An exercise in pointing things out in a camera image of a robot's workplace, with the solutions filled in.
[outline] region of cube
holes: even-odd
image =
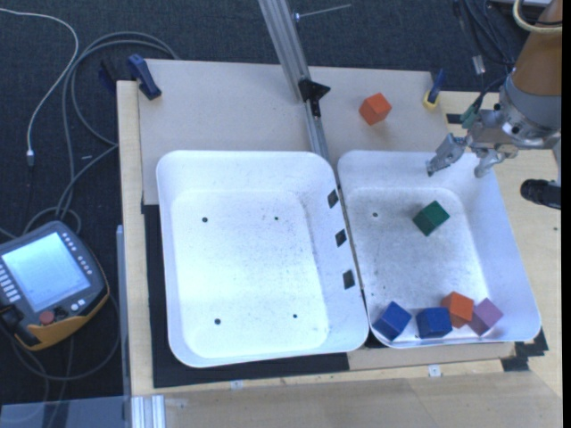
[[[484,299],[474,308],[472,321],[468,323],[478,336],[482,336],[490,328],[498,323],[503,317],[503,313],[488,298]]]
[[[411,319],[411,314],[394,301],[391,301],[383,315],[373,324],[373,327],[393,341],[404,331]]]
[[[425,206],[412,221],[425,236],[429,236],[449,218],[450,215],[444,210],[440,203],[433,201],[428,206]]]
[[[450,321],[454,328],[461,328],[472,320],[474,300],[458,292],[451,292],[440,302],[441,306],[448,308]]]
[[[369,125],[373,125],[385,120],[392,108],[383,94],[374,94],[363,101],[359,113]]]
[[[426,308],[417,314],[418,336],[422,339],[442,338],[452,331],[447,308]]]

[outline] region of blue clamp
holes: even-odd
[[[151,76],[151,71],[149,71],[149,67],[143,57],[137,53],[130,55],[127,60],[127,66],[131,72],[131,75],[133,75],[135,79],[139,79],[141,81],[139,89],[149,100],[154,100],[158,96],[161,96],[162,92],[160,88],[154,84],[153,77]]]
[[[436,75],[436,79],[434,80],[432,88],[426,92],[422,101],[422,103],[427,109],[433,110],[438,104],[440,89],[443,86],[444,79],[445,79],[444,69],[440,69],[440,71],[438,71],[438,74]]]

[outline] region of white tray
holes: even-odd
[[[345,223],[323,159],[175,151],[159,161],[157,185],[169,342],[181,362],[362,345],[367,314],[349,241],[336,239]]]
[[[354,151],[339,160],[369,322],[373,325],[391,301],[412,315],[393,341],[375,328],[373,334],[395,348],[533,339],[540,314],[495,175],[475,178],[477,158],[467,153],[428,177],[426,161],[433,156]],[[412,218],[434,200],[450,218],[424,236]],[[475,303],[488,297],[504,316],[482,337],[465,325],[441,339],[419,339],[415,315],[439,306],[451,291]]]

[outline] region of black clamp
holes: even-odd
[[[319,100],[331,90],[331,87],[323,86],[307,78],[302,78],[298,83],[298,87],[300,88],[302,99],[305,102],[310,101],[311,114],[313,114],[313,117],[320,118],[321,110],[319,109]]]
[[[110,58],[104,57],[100,61],[97,76],[107,91],[115,96],[117,94],[117,81],[121,80],[121,76]]]
[[[161,96],[162,92],[160,88],[154,84],[153,76],[151,76],[151,71],[149,71],[149,67],[143,57],[137,53],[130,55],[127,59],[127,66],[131,72],[131,75],[133,75],[135,79],[139,79],[141,81],[139,89],[149,100],[154,100],[155,98]]]

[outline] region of orange cube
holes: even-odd
[[[474,300],[458,292],[451,292],[440,302],[442,307],[450,311],[452,326],[461,328],[472,320],[474,312]]]
[[[373,125],[385,120],[392,108],[383,94],[374,94],[363,101],[359,113],[369,125]]]

